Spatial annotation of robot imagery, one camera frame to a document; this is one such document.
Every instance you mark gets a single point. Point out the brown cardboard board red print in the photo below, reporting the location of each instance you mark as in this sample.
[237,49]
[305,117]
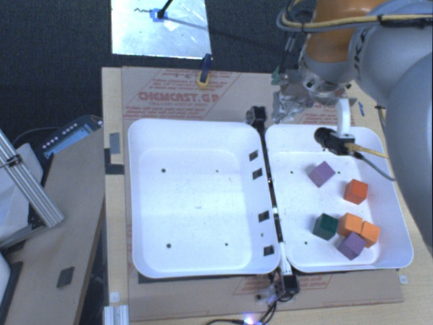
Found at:
[189,97]

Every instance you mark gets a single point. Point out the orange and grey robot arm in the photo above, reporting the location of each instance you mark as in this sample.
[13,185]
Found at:
[382,66]

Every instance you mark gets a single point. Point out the green cube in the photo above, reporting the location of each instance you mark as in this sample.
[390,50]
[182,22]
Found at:
[324,226]

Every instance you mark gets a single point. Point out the orange cube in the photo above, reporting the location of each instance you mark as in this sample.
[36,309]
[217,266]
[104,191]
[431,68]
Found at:
[356,191]
[370,234]
[350,224]

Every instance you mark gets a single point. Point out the thin black and white rod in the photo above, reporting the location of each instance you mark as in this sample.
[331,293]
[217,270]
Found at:
[272,195]

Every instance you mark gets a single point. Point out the white plastic tray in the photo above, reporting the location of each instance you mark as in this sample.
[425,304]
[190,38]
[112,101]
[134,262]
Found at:
[196,201]
[301,208]

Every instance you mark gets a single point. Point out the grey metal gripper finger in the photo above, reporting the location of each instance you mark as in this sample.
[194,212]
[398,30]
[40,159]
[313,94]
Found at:
[280,108]
[298,106]

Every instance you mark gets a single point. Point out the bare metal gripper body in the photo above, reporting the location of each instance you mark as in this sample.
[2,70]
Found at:
[306,86]

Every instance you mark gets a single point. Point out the purple cube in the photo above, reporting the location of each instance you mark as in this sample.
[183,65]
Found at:
[321,174]
[352,246]

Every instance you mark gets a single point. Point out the black cylinder on white bracket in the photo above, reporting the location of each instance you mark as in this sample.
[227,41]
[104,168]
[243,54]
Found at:
[333,141]

